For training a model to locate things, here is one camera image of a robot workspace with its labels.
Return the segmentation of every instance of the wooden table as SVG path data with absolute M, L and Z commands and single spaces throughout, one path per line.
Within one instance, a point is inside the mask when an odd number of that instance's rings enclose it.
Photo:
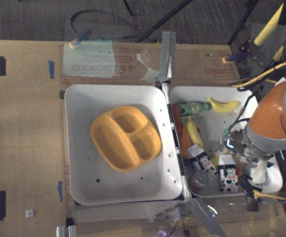
M 52 41 L 0 40 L 0 56 L 6 60 L 6 75 L 0 76 L 0 191 L 6 193 L 6 214 L 0 220 L 0 236 L 55 236 L 56 227 L 66 225 L 69 216 L 66 134 L 63 99 L 59 97 L 63 88 L 63 45 Z M 222 49 L 230 53 L 228 46 Z M 34 217 L 26 218 L 26 210 L 31 209 Z M 220 217 L 219 222 L 229 236 L 239 236 L 239 233 L 286 236 L 286 216 L 281 205 L 260 209 L 259 214 L 241 215 L 240 221 Z M 155 233 L 151 228 L 144 232 L 139 221 L 117 224 L 110 222 L 111 228 L 107 227 L 108 222 L 80 225 L 78 236 L 123 233 L 133 237 Z M 209 236 L 198 222 L 190 221 L 189 225 L 194 235 Z

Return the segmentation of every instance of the cardboard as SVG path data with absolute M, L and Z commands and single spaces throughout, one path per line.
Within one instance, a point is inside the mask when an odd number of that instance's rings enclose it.
M 160 70 L 161 44 L 85 42 L 75 50 L 62 50 L 61 84 L 152 85 Z M 235 63 L 223 63 L 231 55 L 226 45 L 176 44 L 171 86 L 227 86 L 240 79 Z M 100 63 L 105 59 L 106 66 Z

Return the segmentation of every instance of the plywood surface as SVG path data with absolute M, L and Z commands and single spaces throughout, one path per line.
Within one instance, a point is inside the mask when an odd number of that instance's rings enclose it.
M 55 236 L 66 224 L 60 42 L 0 41 L 6 76 L 0 76 L 0 191 L 6 217 L 0 236 Z M 55 63 L 50 79 L 48 61 Z M 33 209 L 35 217 L 26 218 Z

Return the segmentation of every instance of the gray carpet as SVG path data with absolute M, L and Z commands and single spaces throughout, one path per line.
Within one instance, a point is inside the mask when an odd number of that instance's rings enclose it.
M 182 0 L 0 0 L 0 40 L 65 40 L 89 27 L 92 38 L 123 39 L 137 36 L 164 17 Z M 194 44 L 227 44 L 246 11 L 247 0 L 194 0 L 150 37 L 159 40 L 163 30 L 175 31 L 177 39 Z M 266 24 L 284 0 L 260 0 L 231 45 L 233 52 L 245 42 L 254 24 Z M 71 29 L 72 15 L 81 10 Z

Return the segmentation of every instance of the black cable on floor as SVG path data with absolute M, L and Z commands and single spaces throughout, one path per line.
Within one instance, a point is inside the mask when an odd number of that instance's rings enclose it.
M 106 11 L 103 11 L 103 10 L 93 10 L 93 9 L 80 10 L 80 11 L 77 11 L 75 14 L 73 14 L 71 16 L 71 18 L 70 18 L 70 29 L 77 36 L 79 36 L 82 33 L 78 33 L 77 32 L 77 30 L 74 27 L 74 22 L 75 22 L 77 17 L 79 17 L 80 15 L 85 14 L 85 13 L 100 13 L 100 14 L 104 14 L 104 15 L 109 15 L 109 16 L 111 16 L 113 18 L 116 18 L 116 19 L 120 20 L 121 22 L 123 22 L 127 26 L 131 27 L 138 34 L 137 36 L 124 36 L 124 37 L 121 37 L 121 38 L 118 38 L 118 39 L 126 40 L 126 39 L 130 39 L 130 38 L 142 38 L 144 36 L 144 34 L 141 33 L 136 27 L 134 27 L 130 23 L 126 22 L 124 19 L 118 17 L 117 15 L 114 15 L 114 14 L 112 14 L 110 12 L 106 12 Z M 157 41 L 155 39 L 154 40 L 150 40 L 148 38 L 144 38 L 144 40 L 146 40 L 149 43 L 157 43 L 157 42 L 159 42 L 159 41 Z M 191 43 L 189 43 L 187 41 L 179 40 L 179 39 L 176 39 L 176 43 L 178 43 L 178 44 L 191 44 Z
M 167 237 L 172 236 L 172 234 L 174 233 L 174 231 L 176 230 L 176 228 L 177 228 L 177 226 L 174 226 L 173 229 L 171 230 L 171 233 L 170 233 Z

